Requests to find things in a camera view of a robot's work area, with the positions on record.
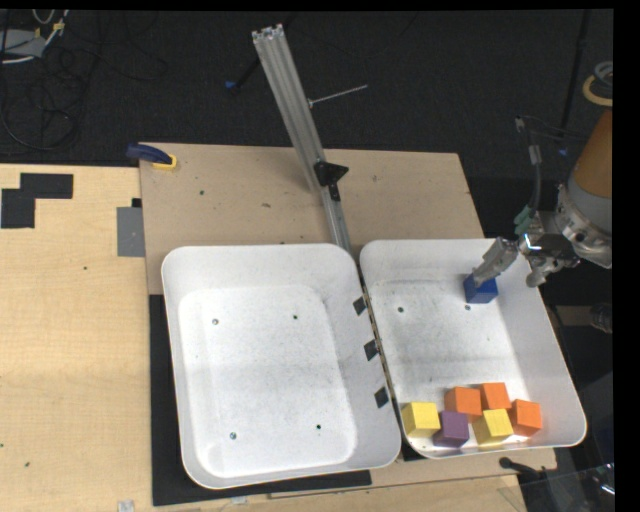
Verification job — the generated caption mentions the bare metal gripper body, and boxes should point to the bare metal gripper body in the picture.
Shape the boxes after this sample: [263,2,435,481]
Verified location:
[517,212,613,274]

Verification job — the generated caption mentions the blue cube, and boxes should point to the blue cube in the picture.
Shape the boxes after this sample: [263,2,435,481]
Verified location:
[462,273,500,305]

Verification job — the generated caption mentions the white plastic tray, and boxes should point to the white plastic tray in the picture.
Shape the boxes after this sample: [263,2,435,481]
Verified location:
[160,242,403,491]
[358,238,588,460]

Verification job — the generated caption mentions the orange cube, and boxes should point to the orange cube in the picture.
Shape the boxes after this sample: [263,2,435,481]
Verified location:
[443,385,484,424]
[479,381,513,413]
[508,398,544,438]

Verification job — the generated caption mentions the yellow cube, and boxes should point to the yellow cube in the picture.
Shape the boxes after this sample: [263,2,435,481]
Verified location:
[471,407,516,448]
[400,401,442,439]

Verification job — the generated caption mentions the purple cube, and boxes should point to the purple cube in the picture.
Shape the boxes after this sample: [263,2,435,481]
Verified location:
[432,410,471,449]

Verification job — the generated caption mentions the brown cardboard board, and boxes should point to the brown cardboard board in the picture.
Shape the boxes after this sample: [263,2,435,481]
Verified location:
[137,142,559,501]

